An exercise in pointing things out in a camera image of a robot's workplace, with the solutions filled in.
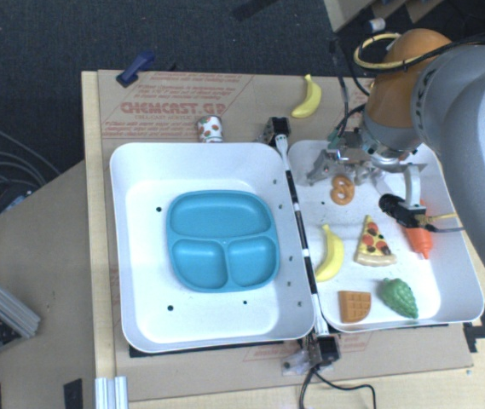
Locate brown cardboard board red print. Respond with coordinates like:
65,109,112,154
96,69,476,402

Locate yellow banana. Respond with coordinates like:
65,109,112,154
291,73,323,119
314,223,345,283

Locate white plastic tray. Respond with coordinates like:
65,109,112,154
287,138,485,334
108,141,316,354

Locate pizza slice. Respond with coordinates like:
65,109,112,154
353,214,398,268

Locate brown waffle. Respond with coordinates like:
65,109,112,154
338,290,372,325

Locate black cylinder on white bracket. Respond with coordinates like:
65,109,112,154
378,162,429,229

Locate thin black and white rod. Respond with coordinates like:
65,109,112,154
274,135,329,337

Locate blue divided plate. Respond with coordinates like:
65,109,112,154
165,189,280,294

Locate white can with orange print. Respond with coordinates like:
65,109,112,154
194,115,225,144

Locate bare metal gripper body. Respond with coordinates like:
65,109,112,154
326,131,412,175

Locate green grapes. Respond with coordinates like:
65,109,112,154
379,277,419,320

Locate orange carrot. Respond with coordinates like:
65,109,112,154
402,200,434,260

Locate orange pretzel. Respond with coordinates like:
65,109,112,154
330,175,356,206

